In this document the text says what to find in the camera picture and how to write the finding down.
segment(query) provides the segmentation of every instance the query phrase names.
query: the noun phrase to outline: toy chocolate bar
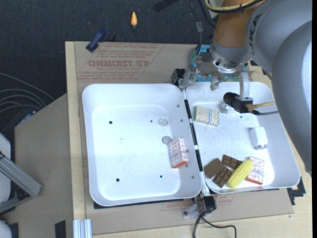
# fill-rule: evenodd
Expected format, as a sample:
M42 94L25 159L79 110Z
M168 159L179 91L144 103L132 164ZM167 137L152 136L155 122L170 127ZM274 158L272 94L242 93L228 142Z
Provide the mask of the toy chocolate bar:
M214 178L213 182L217 184L220 188L222 188L225 183L228 181L229 177L231 176L232 171L227 167L224 167Z
M218 174L225 165L220 161L220 159L214 159L204 166L205 176L212 178L214 175Z
M236 169L242 163L242 161L236 160L235 158L232 158L225 154L222 156L221 162L232 169Z

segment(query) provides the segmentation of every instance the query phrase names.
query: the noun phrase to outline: blue object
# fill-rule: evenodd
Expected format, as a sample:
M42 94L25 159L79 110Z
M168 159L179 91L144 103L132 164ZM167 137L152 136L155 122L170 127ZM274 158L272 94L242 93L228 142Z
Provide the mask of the blue object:
M196 49L190 54L190 63L192 64L193 68L197 67L196 59L199 56L200 52L207 52L208 49L210 49L210 45L202 45L198 54ZM243 66L242 71L247 71L247 68L245 67L245 65ZM210 80L211 80L211 75L209 75L207 79L203 79L203 77L200 74L198 74L197 82L210 82ZM229 77L229 76L225 77L225 80L239 81L237 77Z
M102 41L104 37L106 36L107 31L103 28L100 28L95 35L94 39L87 45L86 49L88 49L90 52L95 51L95 49L98 47L98 42Z

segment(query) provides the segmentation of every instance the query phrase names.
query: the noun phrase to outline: white block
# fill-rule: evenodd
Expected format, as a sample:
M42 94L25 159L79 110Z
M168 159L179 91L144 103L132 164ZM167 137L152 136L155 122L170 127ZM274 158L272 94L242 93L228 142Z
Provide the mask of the white block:
M254 127L250 130L253 146L257 150L265 149L267 146L267 136L264 127Z

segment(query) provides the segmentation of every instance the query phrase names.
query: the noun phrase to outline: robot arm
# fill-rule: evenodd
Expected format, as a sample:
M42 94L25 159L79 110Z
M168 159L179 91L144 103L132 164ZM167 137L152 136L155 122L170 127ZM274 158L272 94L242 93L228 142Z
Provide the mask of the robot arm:
M194 58L179 86L194 83L197 74L211 75L213 90L225 77L238 76L252 58L272 74L280 117L312 174L313 0L224 0L222 7L205 3L219 13L210 49Z

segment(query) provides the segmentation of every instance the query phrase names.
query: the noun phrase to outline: cardboard sheet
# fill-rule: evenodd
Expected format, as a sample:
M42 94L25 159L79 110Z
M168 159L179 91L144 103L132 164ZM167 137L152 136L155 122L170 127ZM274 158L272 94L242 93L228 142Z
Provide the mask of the cardboard sheet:
M164 83L176 68L186 68L195 45L100 43L91 53L89 42L75 42L79 116L87 218L93 234L106 234L193 224L182 209L191 200L96 209L89 193L88 160L81 95L93 83ZM215 194L217 210L210 221L224 221L293 212L287 189Z

